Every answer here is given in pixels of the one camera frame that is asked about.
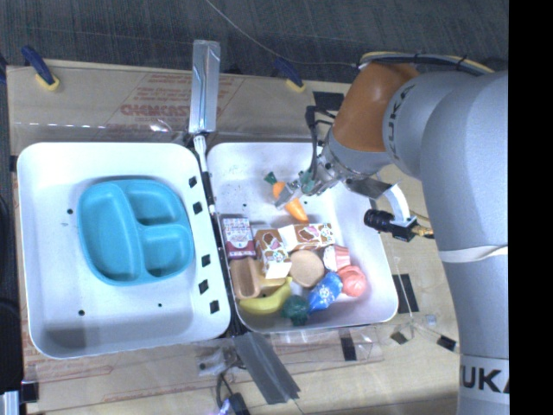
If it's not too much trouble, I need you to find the blue divided plate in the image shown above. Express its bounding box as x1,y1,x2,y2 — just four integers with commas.
77,178,195,287

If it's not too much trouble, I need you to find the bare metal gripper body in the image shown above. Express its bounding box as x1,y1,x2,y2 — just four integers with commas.
298,150,349,197

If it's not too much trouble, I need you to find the green broccoli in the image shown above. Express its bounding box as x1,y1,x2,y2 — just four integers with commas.
281,294,311,328

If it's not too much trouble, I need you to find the pink and maroon carton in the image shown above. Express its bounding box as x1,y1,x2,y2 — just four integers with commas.
220,215,257,260

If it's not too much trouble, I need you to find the black cylinder on white bracket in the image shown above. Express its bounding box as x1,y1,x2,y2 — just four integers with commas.
345,176,419,244

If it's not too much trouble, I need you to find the orange carrot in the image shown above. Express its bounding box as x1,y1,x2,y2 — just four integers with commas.
264,170,310,225

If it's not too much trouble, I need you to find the yellow banana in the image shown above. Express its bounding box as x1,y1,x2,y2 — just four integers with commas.
238,275,294,316

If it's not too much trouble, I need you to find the blue bottle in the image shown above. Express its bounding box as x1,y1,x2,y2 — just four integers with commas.
307,271,344,313

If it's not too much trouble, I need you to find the thin black and white rod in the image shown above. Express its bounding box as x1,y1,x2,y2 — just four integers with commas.
193,133,238,337

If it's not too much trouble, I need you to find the brown ice cream bar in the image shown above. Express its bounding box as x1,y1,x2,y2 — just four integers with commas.
228,257,263,301

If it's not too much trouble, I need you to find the tan round biscuit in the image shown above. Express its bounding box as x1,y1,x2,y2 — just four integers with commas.
288,248,327,290

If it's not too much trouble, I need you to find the white plastic tray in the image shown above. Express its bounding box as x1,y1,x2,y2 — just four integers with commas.
206,141,400,335
16,141,232,360

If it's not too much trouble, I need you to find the pink cupcake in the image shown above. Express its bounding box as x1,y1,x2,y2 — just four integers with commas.
322,244,351,273

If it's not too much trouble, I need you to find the brown and white carton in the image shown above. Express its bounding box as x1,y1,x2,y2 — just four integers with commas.
277,222,337,252
253,228,293,280

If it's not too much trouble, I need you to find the brown cardboard board red print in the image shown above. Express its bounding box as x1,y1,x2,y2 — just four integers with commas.
5,58,461,415

